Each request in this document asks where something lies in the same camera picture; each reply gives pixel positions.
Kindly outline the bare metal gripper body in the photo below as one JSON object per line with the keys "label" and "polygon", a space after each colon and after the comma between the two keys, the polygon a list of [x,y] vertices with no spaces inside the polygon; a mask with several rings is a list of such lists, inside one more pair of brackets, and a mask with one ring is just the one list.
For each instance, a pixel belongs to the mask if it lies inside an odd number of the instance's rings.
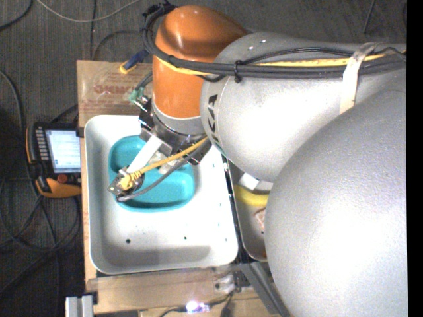
{"label": "bare metal gripper body", "polygon": [[140,116],[139,121],[140,138],[148,147],[152,147],[153,153],[163,157],[182,152],[206,138],[205,131],[200,129],[199,118],[181,121],[171,119],[171,123],[166,124],[158,116]]}

